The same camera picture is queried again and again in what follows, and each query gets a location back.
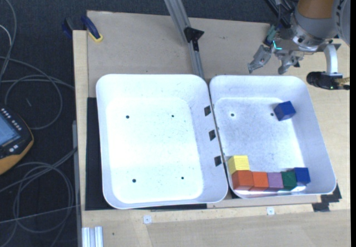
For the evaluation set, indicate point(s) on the green cube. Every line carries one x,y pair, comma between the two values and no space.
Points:
288,179

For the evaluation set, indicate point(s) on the black cylinder on white bracket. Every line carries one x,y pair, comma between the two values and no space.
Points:
331,58

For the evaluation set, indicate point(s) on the blue cube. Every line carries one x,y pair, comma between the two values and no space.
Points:
302,175
284,111

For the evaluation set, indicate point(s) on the yellow cube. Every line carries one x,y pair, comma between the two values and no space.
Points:
238,163

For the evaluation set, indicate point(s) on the brown cardboard board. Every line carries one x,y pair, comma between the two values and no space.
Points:
139,51

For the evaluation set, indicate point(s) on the purple cube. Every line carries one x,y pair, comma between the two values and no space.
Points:
275,180

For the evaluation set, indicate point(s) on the dark orange cube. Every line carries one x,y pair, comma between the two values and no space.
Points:
242,179

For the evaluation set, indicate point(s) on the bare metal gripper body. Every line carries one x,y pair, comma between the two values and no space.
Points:
301,40

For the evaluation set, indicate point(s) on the white plastic tray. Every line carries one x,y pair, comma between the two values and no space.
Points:
258,140
150,143

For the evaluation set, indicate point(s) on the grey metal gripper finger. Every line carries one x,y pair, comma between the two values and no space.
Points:
260,58
287,63

